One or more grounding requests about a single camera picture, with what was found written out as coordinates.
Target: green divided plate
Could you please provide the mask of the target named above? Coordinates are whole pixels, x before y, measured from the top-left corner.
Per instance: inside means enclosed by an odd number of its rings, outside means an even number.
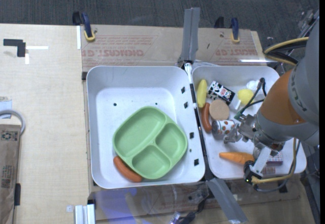
[[[113,147],[120,158],[143,178],[166,175],[187,150],[184,131],[163,111],[143,107],[116,130]]]

